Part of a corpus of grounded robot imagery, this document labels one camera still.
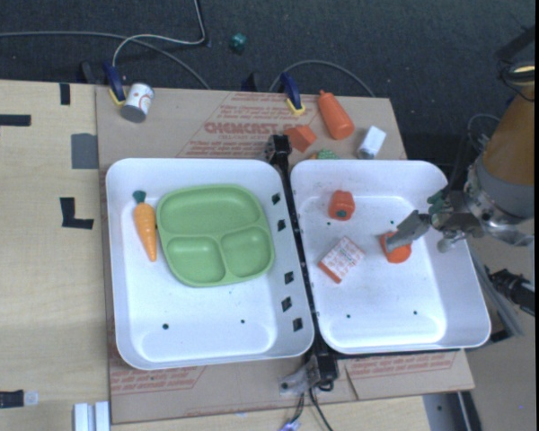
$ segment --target light wood surface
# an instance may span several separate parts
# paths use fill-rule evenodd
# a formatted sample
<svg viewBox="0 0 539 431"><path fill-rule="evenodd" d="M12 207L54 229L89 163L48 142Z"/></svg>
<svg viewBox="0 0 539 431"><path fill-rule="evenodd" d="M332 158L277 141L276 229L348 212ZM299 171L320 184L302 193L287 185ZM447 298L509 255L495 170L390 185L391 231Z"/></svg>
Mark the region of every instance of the light wood surface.
<svg viewBox="0 0 539 431"><path fill-rule="evenodd" d="M0 129L0 391L40 402L0 409L0 430L72 429L73 405L108 400L106 315L97 170L72 169L71 136L96 134L94 87L0 81L0 114L30 114ZM61 197L92 230L63 228ZM420 397L323 406L336 430L429 430ZM292 410L113 426L116 430L277 430ZM304 431L324 429L314 408Z"/></svg>

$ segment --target green object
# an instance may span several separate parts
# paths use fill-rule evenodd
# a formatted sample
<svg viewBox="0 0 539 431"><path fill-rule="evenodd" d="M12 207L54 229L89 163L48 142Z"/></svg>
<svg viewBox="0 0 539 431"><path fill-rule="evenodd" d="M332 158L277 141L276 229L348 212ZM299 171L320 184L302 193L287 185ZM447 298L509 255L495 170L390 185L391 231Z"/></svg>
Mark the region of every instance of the green object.
<svg viewBox="0 0 539 431"><path fill-rule="evenodd" d="M168 266L188 286L221 286L261 276L273 264L268 220L238 185L203 185L164 195L156 211Z"/></svg>
<svg viewBox="0 0 539 431"><path fill-rule="evenodd" d="M331 150L324 148L317 153L318 160L339 160L339 156Z"/></svg>
<svg viewBox="0 0 539 431"><path fill-rule="evenodd" d="M247 38L242 33L236 33L232 39L230 40L230 48L238 53L242 54L245 50L245 42L247 41Z"/></svg>

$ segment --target blue clamp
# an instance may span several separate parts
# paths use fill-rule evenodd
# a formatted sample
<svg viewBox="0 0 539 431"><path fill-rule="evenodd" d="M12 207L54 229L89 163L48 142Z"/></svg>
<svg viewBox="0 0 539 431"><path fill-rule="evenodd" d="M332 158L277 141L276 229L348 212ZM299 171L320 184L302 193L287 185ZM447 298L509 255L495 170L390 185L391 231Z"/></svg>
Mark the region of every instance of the blue clamp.
<svg viewBox="0 0 539 431"><path fill-rule="evenodd" d="M122 103L126 100L126 94L124 93L122 82L119 79L118 70L108 61L104 61L102 67L106 74L106 78L108 78L108 83L110 84L110 92L113 94L112 99L116 103Z"/></svg>
<svg viewBox="0 0 539 431"><path fill-rule="evenodd" d="M282 72L279 76L279 81L287 94L286 103L294 115L301 115L304 113L305 105L302 103L299 89L297 89L297 84L292 76L288 72Z"/></svg>

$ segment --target black fabric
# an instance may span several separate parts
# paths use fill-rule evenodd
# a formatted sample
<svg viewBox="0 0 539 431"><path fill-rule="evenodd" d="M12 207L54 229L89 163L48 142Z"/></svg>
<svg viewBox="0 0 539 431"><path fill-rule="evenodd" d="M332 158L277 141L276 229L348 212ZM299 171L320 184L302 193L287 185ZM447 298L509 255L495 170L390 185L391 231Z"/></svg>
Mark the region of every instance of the black fabric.
<svg viewBox="0 0 539 431"><path fill-rule="evenodd" d="M496 54L515 57L509 61L535 59L535 40L521 43L535 26L535 0L199 3L206 46L146 41L167 49L219 90L239 91L257 72L258 89L267 91L282 69L307 59L343 66L377 97L391 100L408 156L436 163L446 173L469 119L500 116L514 95L498 78ZM185 40L200 35L192 0L0 0L4 31L153 33ZM242 54L230 47L238 33L246 37ZM94 37L0 39L0 78L83 81L80 65L87 60L103 80L102 62L118 44ZM204 87L167 57L133 44L121 52L118 68L127 79L143 77L153 87ZM348 75L327 66L300 66L290 73L301 93L324 89L368 96Z"/></svg>

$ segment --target toy carrot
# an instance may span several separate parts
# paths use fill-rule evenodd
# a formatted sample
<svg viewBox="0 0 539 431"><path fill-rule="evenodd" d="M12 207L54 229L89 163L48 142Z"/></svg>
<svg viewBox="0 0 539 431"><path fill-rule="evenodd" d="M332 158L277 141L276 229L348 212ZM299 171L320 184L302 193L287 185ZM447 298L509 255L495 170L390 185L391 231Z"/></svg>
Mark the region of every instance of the toy carrot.
<svg viewBox="0 0 539 431"><path fill-rule="evenodd" d="M146 193L135 191L132 196L137 204L134 208L134 224L144 249L151 261L157 258L157 233L155 231L155 211L146 203Z"/></svg>

